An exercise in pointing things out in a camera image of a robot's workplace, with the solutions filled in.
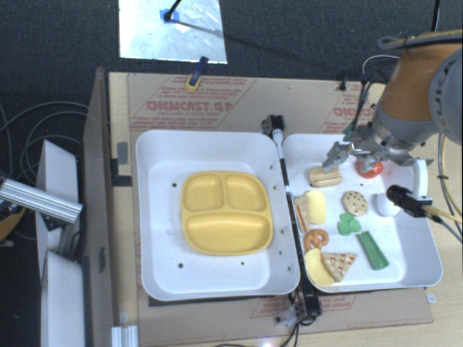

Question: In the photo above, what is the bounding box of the toy hot dog in bun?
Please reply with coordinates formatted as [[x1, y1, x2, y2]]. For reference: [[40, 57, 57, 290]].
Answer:
[[308, 166, 344, 189]]

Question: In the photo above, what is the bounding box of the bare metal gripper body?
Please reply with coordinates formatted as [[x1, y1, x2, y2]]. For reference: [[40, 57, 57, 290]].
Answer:
[[348, 123, 417, 166]]

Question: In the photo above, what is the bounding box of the pale yellow oval slice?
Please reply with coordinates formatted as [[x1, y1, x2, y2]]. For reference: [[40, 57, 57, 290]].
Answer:
[[304, 247, 336, 287], [305, 189, 328, 226]]

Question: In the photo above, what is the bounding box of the green toy leaf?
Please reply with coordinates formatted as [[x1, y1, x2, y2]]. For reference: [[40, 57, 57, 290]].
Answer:
[[337, 212, 362, 237]]

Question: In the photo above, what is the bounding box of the brown chocolate chip biscuit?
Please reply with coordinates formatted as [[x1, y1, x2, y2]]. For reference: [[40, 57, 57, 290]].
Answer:
[[341, 190, 370, 218]]

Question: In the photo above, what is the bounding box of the white plastic tray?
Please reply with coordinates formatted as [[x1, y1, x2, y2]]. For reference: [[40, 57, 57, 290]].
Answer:
[[135, 129, 301, 302], [281, 132, 444, 294]]

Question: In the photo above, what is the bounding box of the yellow divided plate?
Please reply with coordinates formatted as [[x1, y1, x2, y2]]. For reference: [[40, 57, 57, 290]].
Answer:
[[179, 170, 275, 257]]

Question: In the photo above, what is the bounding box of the black cylinder on white bracket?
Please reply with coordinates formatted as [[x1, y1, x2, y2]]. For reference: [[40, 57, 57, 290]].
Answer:
[[385, 157, 434, 219]]

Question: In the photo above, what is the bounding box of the white toy egg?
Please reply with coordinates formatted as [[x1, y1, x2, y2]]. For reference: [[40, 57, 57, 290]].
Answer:
[[372, 192, 402, 218]]

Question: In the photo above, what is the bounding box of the green toy celery stick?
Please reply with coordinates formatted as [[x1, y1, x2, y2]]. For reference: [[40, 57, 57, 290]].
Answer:
[[354, 230, 391, 271]]

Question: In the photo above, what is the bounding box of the black block with thin wires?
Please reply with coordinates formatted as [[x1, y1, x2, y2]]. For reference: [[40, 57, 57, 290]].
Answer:
[[261, 114, 287, 137], [301, 286, 323, 320]]

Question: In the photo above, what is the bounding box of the toy pizza slice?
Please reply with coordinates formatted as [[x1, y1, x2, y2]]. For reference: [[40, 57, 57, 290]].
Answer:
[[320, 252, 358, 283]]

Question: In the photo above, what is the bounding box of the red toy tomato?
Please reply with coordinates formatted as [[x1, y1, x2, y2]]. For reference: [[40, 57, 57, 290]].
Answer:
[[355, 158, 385, 179]]

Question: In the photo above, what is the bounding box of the toy sandwich bread slice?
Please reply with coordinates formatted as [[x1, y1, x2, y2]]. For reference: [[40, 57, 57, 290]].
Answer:
[[293, 193, 313, 233]]

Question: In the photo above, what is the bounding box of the orange toy pretzel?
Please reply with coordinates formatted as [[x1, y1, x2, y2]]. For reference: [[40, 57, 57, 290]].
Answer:
[[302, 228, 331, 252]]

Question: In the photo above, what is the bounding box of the brown cardboard board red print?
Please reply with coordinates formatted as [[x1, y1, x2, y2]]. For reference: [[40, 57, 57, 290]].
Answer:
[[127, 72, 435, 334]]

